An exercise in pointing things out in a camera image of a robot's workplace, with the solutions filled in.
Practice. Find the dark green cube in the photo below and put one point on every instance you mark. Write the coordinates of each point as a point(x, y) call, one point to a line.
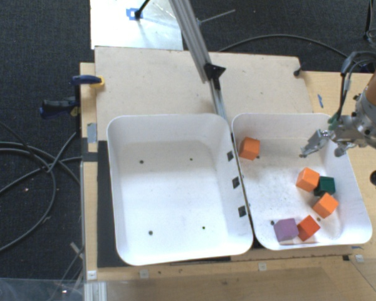
point(326, 185)

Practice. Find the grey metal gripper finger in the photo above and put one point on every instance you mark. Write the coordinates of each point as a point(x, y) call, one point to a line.
point(340, 150)
point(315, 141)

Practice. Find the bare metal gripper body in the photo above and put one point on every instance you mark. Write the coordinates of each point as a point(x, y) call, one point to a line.
point(357, 132)

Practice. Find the reddish orange cube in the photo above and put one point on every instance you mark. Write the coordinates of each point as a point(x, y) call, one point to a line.
point(308, 227)

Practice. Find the white plastic tray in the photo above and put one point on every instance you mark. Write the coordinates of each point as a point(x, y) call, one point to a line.
point(172, 193)
point(275, 187)

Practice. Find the pale wood board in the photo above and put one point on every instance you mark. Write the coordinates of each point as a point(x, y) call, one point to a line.
point(163, 83)

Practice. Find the purple cube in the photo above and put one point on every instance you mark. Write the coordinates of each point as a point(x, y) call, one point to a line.
point(285, 229)

